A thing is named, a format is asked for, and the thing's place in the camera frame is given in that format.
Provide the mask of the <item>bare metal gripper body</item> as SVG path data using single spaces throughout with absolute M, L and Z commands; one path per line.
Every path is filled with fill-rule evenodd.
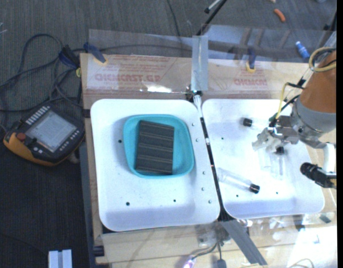
M 320 137 L 328 133 L 328 125 L 317 120 L 306 122 L 298 115 L 280 116 L 274 122 L 274 131 L 272 135 L 279 137 L 284 142 L 292 145 L 299 141 L 314 149 L 322 149 L 327 143 L 322 142 Z

